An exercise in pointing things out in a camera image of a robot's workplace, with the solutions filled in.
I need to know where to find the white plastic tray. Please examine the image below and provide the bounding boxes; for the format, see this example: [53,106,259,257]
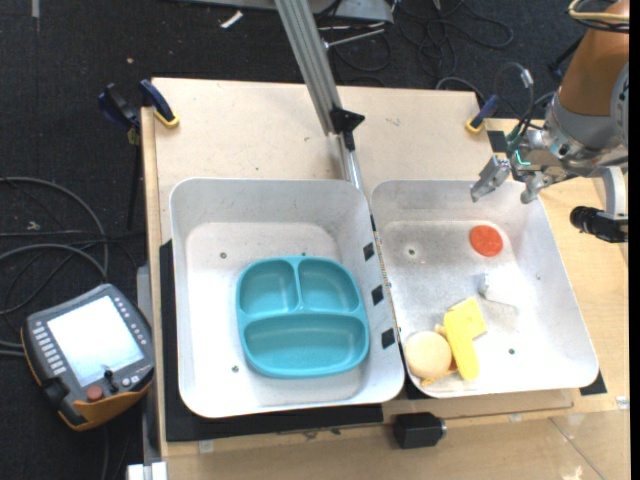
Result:
[369,179,600,399]
[168,176,405,419]

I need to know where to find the pale wood board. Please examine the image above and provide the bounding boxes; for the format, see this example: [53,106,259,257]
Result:
[149,76,576,457]

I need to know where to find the yellow cheese slice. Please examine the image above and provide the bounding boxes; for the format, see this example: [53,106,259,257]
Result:
[443,296,489,382]

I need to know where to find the black cylinder on white bracket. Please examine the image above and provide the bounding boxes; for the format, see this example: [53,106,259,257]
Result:
[569,165,630,244]

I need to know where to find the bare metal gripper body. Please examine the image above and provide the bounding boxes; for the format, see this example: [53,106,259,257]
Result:
[507,128,629,185]

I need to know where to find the black block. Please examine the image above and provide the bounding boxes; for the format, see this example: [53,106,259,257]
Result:
[392,411,447,450]

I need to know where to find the blue divided plate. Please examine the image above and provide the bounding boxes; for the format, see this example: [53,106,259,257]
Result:
[235,256,371,380]

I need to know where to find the beige round bread bun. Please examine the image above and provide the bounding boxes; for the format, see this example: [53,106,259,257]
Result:
[403,330,454,380]

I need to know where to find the orange round biscuit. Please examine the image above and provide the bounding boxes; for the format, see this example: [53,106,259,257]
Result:
[468,224,505,258]

